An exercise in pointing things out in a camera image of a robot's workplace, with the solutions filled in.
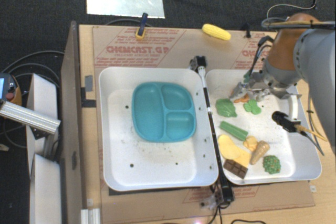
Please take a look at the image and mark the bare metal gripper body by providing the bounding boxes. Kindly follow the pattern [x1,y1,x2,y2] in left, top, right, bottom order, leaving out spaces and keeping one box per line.
[244,72,297,100]

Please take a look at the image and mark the orange pretzel biscuit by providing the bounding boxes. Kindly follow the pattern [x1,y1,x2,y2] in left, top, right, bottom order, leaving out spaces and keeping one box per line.
[233,93,250,104]

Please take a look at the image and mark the green broccoli floret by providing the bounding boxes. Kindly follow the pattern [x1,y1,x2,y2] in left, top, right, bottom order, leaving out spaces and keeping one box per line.
[243,99,262,115]

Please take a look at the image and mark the green lettuce leaf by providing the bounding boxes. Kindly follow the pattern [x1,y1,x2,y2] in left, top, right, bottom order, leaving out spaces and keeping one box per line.
[215,98,238,118]

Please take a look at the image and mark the thin black and white rod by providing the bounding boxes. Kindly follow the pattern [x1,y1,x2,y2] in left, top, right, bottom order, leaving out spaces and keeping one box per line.
[198,67,229,192]

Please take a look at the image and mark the green celery stick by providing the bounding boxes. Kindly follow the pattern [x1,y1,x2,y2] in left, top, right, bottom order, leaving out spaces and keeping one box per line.
[219,120,249,142]

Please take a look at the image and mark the small orange-yellow chip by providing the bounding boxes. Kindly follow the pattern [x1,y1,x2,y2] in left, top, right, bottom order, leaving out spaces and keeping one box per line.
[243,135,259,153]

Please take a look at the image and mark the tan ice cream cone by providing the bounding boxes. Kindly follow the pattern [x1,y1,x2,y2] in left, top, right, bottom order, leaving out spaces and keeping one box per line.
[249,140,271,166]

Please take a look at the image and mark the white plastic tray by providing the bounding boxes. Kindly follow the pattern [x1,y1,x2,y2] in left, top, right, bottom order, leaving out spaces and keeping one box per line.
[98,66,220,192]
[205,68,323,186]

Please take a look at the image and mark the yellow corn cob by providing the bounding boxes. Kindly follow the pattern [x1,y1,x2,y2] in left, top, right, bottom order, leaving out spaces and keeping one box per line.
[202,23,232,41]

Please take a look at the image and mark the yellow cheese slice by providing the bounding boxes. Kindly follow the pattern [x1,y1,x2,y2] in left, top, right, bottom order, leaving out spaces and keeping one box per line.
[233,148,252,169]

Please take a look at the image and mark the green peas cluster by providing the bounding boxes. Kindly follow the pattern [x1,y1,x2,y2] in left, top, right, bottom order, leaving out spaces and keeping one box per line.
[262,155,282,175]

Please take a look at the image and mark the brown chocolate bar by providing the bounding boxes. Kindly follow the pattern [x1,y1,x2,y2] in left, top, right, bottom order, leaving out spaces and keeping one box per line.
[223,158,249,180]

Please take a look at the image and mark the teal divided plate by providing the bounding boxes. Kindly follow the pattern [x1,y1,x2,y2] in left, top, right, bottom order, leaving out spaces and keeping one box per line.
[131,81,197,143]

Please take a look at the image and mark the brown cardboard board red print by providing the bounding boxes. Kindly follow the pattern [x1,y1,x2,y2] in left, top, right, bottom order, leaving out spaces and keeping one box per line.
[92,25,316,218]

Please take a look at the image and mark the black cylinder on white bracket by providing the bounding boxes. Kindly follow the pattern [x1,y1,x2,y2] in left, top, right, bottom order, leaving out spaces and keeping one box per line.
[271,93,302,134]

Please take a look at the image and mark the black block with thin wires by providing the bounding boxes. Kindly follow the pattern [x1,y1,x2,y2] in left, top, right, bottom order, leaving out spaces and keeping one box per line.
[189,55,208,71]
[214,183,235,205]

